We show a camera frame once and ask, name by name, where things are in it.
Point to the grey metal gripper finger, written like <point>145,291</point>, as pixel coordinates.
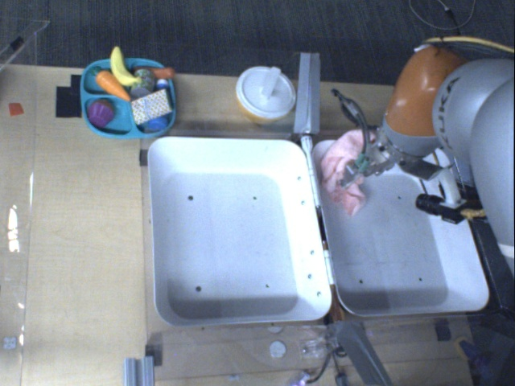
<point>348,177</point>
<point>359,178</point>

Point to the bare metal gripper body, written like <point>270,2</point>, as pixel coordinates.
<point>377,159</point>

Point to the pink cloth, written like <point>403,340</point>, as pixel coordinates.
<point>336,163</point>

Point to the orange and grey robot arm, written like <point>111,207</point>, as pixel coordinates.
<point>462,111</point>

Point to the white plastic tray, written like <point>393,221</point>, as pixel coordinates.
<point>402,247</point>
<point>237,231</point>

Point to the yellow tub with white lid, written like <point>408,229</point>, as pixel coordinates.
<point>265,93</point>

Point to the clear plastic bottle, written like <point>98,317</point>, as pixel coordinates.
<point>318,346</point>

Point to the blue bottle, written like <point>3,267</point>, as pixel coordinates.
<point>156,124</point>

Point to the yellow patterned white carton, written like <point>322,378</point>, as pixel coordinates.
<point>151,106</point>

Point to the brown sausage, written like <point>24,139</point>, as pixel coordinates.
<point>164,72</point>

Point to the small green can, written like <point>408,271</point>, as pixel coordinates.
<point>144,79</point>

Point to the blue divided plate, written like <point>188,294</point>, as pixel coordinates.
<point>120,124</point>

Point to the orange carrot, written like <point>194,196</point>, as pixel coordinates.
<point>112,86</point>

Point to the yellow banana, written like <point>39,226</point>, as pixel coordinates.
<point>118,71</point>

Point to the black cylinder on white bracket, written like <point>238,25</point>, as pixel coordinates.
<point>440,207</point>

